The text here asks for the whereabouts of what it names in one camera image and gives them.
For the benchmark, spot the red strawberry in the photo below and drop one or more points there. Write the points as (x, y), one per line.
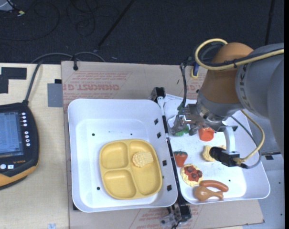
(180, 159)

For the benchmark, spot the yellow corn cob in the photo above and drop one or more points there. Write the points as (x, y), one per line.
(142, 159)

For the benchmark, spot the brown chicken drumstick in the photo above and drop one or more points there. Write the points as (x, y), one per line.
(204, 194)

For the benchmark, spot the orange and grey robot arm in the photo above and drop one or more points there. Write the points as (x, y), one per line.
(259, 85)

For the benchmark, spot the orange sausage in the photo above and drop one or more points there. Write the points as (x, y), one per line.
(214, 185)

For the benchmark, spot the green toy vegetable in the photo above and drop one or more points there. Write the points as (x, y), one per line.
(182, 132)

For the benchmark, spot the yellow toy noodles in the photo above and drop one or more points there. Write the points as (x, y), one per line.
(206, 154)

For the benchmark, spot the yellow divided plate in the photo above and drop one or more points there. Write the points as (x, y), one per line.
(115, 180)

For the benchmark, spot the white plastic tray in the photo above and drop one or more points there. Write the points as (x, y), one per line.
(91, 175)
(239, 182)

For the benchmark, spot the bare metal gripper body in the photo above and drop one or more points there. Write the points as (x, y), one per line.
(194, 116)

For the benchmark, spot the black cylinder on white bracket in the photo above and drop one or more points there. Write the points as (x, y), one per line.
(226, 155)

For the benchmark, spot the yellow spaghetti with meatballs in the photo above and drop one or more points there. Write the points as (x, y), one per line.
(190, 174)

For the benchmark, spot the brown cardboard board red print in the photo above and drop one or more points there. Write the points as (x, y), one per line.
(106, 85)

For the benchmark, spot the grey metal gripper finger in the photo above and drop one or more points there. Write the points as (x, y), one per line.
(178, 125)
(194, 129)

